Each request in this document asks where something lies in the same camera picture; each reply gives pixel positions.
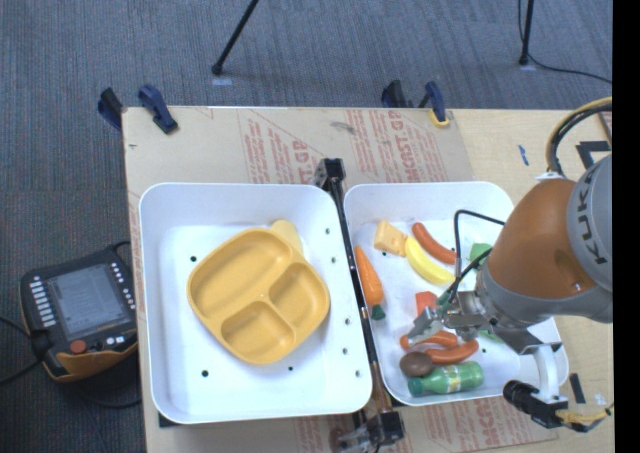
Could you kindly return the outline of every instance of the black clamp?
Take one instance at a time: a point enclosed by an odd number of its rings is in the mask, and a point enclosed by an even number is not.
[[[349,440],[356,441],[354,445],[361,446],[361,440],[368,440],[373,446],[380,448],[395,444],[404,437],[404,425],[400,413],[393,409],[391,396],[387,393],[382,374],[380,373],[380,365],[378,363],[378,355],[375,349],[373,333],[369,322],[367,304],[362,293],[360,279],[353,254],[353,246],[351,245],[347,218],[344,212],[344,188],[343,183],[346,178],[344,163],[341,158],[323,158],[318,163],[313,175],[312,184],[321,188],[331,195],[338,211],[340,219],[340,228],[342,230],[342,238],[344,240],[345,252],[349,263],[349,271],[351,272],[351,282],[353,284],[354,293],[358,307],[360,308],[360,321],[362,332],[367,347],[367,356],[369,358],[369,366],[371,368],[371,376],[373,379],[373,394],[380,395],[376,398],[377,414],[366,420],[364,423],[356,425],[356,430],[345,436],[337,438],[340,447],[349,448],[352,451]],[[353,416],[354,422],[361,421],[359,412]]]
[[[143,85],[138,91],[138,98],[142,106],[154,112],[153,122],[166,134],[178,127],[158,89],[149,84]]]
[[[98,113],[118,131],[122,131],[122,103],[111,87],[100,94]]]

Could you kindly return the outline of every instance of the metal rod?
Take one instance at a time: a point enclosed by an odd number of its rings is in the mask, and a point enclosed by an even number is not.
[[[533,20],[533,2],[527,4],[527,18],[524,25],[524,37],[522,38],[522,51],[520,53],[520,65],[526,65],[529,61],[529,37],[531,36],[531,22]]]
[[[251,13],[253,12],[253,9],[256,8],[258,1],[260,0],[251,0],[251,3],[249,3],[247,10],[244,11],[242,18],[240,19],[240,22],[236,26],[236,29],[234,30],[233,34],[231,35],[229,42],[227,42],[227,45],[225,46],[224,50],[222,51],[222,54],[220,55],[220,58],[218,58],[218,61],[215,64],[213,64],[213,66],[211,67],[211,72],[213,74],[219,75],[222,73],[222,64],[224,64],[224,61],[227,59],[227,56],[231,52],[231,49],[236,43],[236,40],[238,39],[238,37],[240,37],[240,34],[242,33],[242,29],[244,28],[244,25],[249,20],[249,17],[251,17]]]

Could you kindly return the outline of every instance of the toy carrot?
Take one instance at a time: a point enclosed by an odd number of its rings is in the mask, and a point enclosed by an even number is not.
[[[386,316],[380,306],[384,299],[382,282],[362,247],[360,245],[356,245],[353,250],[356,258],[358,275],[360,276],[360,283],[362,285],[362,291],[364,293],[364,299],[367,302],[367,305],[371,307],[371,318],[374,320],[381,320]]]

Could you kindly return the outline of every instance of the green bottle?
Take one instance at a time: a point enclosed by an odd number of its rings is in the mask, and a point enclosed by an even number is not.
[[[474,389],[484,382],[482,366],[475,361],[439,366],[424,377],[409,378],[412,396],[429,393],[448,394]]]

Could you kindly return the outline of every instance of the yellow divided plate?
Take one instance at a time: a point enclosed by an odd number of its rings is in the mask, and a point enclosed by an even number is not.
[[[187,298],[231,353],[251,364],[293,351],[329,312],[329,290],[302,253],[265,228],[245,229],[191,272]]]

